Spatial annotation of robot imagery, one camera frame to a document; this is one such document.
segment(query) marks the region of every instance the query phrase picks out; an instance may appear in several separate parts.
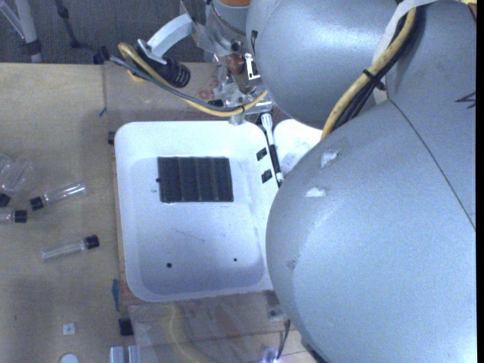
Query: table surface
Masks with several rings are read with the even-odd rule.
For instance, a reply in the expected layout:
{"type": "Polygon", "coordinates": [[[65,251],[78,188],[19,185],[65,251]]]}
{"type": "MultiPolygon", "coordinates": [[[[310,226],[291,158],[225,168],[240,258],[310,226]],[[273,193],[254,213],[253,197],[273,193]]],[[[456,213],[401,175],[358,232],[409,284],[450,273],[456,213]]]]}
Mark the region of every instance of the table surface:
{"type": "MultiPolygon", "coordinates": [[[[209,99],[214,66],[187,65],[192,82],[185,91],[209,99]]],[[[36,168],[36,181],[12,206],[28,208],[30,197],[71,179],[83,180],[90,191],[29,211],[26,224],[0,227],[0,360],[52,363],[72,352],[82,363],[101,363],[112,346],[137,343],[151,357],[147,361],[163,354],[173,363],[249,362],[260,361],[266,346],[278,347],[284,324],[269,321],[268,293],[160,305],[131,295],[123,279],[109,132],[135,120],[212,117],[147,82],[134,82],[111,63],[0,64],[0,109],[0,152],[28,157],[36,168]],[[41,260],[43,246],[89,234],[99,236],[99,248],[41,260]],[[119,334],[125,315],[135,337],[119,334]],[[69,323],[75,333],[64,335],[69,323]]],[[[294,329],[282,361],[314,361],[294,329]]]]}

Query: white strap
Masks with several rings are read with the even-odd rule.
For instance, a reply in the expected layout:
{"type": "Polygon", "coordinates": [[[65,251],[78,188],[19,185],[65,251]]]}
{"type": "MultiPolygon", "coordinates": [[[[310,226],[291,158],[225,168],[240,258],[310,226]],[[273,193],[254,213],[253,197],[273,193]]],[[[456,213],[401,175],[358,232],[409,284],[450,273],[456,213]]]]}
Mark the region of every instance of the white strap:
{"type": "MultiPolygon", "coordinates": [[[[373,63],[381,56],[381,54],[389,46],[390,42],[392,41],[393,35],[395,34],[397,24],[400,21],[400,19],[402,19],[402,17],[404,17],[413,8],[420,7],[421,5],[432,4],[437,1],[439,0],[404,0],[403,2],[401,2],[397,6],[395,13],[390,19],[390,22],[388,23],[388,25],[386,26],[385,32],[383,33],[383,36],[381,37],[380,42],[378,43],[377,49],[375,50],[373,55],[373,63]]],[[[382,78],[382,83],[386,84],[385,77],[382,78]]],[[[375,101],[377,102],[377,104],[388,99],[388,94],[386,93],[386,90],[379,90],[378,88],[376,88],[373,91],[373,95],[375,97],[375,101]]]]}

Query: tripod leg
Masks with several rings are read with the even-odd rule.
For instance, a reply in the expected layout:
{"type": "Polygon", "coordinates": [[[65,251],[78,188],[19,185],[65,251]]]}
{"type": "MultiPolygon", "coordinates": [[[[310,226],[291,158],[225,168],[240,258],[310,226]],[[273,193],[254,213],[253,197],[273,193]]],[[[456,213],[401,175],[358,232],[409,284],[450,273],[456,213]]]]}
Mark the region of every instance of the tripod leg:
{"type": "Polygon", "coordinates": [[[42,53],[36,26],[30,11],[29,0],[14,0],[18,18],[22,26],[22,33],[27,47],[27,54],[33,63],[42,63],[42,53]]]}
{"type": "Polygon", "coordinates": [[[70,46],[72,48],[78,48],[80,46],[79,41],[77,40],[76,36],[74,35],[74,31],[72,26],[70,25],[69,21],[69,11],[64,6],[62,0],[54,0],[54,3],[57,7],[57,13],[60,17],[62,17],[64,26],[66,27],[67,34],[70,37],[70,46]]]}

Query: black cap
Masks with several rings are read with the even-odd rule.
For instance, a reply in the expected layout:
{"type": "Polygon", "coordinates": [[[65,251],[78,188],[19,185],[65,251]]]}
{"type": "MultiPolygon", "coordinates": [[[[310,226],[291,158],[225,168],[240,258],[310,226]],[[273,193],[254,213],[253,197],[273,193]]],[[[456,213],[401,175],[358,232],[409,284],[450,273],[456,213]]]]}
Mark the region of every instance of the black cap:
{"type": "Polygon", "coordinates": [[[94,249],[95,247],[99,247],[99,238],[97,235],[91,235],[84,238],[84,243],[88,250],[94,249]]]}
{"type": "Polygon", "coordinates": [[[6,207],[10,203],[10,197],[7,194],[0,194],[0,207],[6,207]]]}
{"type": "Polygon", "coordinates": [[[41,197],[34,197],[30,199],[30,206],[32,207],[32,211],[36,211],[37,209],[44,208],[44,202],[41,197]]]}
{"type": "Polygon", "coordinates": [[[27,222],[27,211],[24,209],[18,209],[14,213],[15,223],[25,223],[27,222]]]}

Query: gray carpet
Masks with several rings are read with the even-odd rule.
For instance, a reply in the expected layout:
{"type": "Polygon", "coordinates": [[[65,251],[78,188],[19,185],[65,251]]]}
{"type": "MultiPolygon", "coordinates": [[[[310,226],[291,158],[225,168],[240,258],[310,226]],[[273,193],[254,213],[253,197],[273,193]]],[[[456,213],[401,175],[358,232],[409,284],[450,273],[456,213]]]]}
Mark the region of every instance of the gray carpet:
{"type": "MultiPolygon", "coordinates": [[[[15,10],[13,0],[5,0],[15,10]]],[[[203,0],[62,0],[83,47],[71,48],[54,0],[29,0],[45,63],[93,64],[101,46],[117,53],[120,42],[148,40],[160,27],[179,15],[183,1],[195,20],[204,23],[203,0]]],[[[183,39],[167,53],[178,61],[203,61],[203,52],[191,38],[183,39]]],[[[20,37],[0,12],[0,62],[30,62],[20,37]]]]}

